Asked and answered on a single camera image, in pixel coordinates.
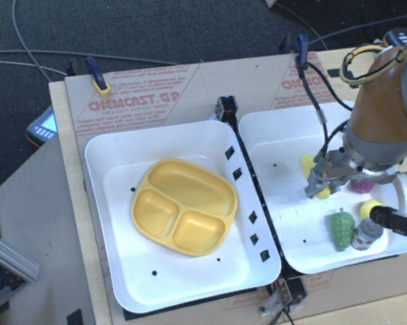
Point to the green grapes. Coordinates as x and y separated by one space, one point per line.
341 230

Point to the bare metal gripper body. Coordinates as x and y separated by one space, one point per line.
344 166

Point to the small bottle with grey cap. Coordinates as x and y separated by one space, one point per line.
366 234

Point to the pink ribbed toy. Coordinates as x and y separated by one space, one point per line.
360 186

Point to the yellow ball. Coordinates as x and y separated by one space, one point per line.
368 206

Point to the brown cardboard board, red print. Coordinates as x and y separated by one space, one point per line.
177 86

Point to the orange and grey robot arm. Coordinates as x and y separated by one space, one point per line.
383 120

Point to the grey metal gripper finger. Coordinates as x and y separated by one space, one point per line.
312 184
335 184

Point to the yellow corn cob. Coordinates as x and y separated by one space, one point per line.
307 164

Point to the black cylinder on white bracket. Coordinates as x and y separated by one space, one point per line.
394 219

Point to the thin black rod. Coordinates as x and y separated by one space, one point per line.
259 195

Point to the white plastic tray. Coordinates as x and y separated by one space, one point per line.
138 281
290 213

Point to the yellow divided plate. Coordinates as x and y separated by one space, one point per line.
183 202

